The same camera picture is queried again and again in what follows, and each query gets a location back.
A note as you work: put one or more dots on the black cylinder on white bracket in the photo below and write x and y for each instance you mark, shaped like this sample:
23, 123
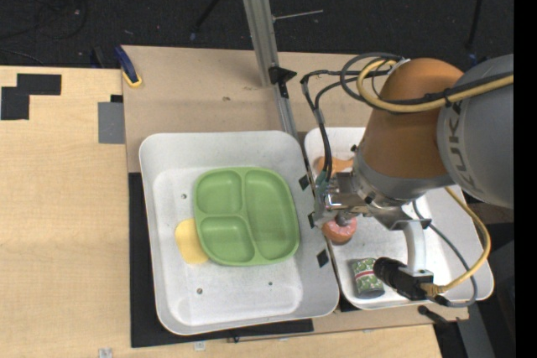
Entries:
398, 274

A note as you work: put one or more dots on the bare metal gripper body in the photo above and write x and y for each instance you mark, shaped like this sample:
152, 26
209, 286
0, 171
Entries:
350, 197

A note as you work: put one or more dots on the green divided plate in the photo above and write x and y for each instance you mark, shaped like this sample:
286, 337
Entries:
247, 218

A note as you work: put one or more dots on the brown cardboard board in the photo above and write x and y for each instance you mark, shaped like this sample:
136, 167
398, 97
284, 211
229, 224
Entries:
201, 105

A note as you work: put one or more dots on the thin black and white rod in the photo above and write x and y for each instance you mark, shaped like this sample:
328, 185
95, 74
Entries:
307, 167

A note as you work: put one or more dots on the green and red can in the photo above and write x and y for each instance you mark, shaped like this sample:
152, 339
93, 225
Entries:
366, 277

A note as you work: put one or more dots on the yellow flat toy slice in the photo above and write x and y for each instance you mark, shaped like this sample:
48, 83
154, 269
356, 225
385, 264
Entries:
188, 241

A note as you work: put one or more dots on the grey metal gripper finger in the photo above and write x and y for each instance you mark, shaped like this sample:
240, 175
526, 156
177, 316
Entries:
346, 219
322, 214

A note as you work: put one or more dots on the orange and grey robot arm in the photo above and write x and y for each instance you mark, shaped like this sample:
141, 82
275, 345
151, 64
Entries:
411, 130

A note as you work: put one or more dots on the white plastic tray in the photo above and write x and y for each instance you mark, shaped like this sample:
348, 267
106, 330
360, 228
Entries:
440, 260
235, 297

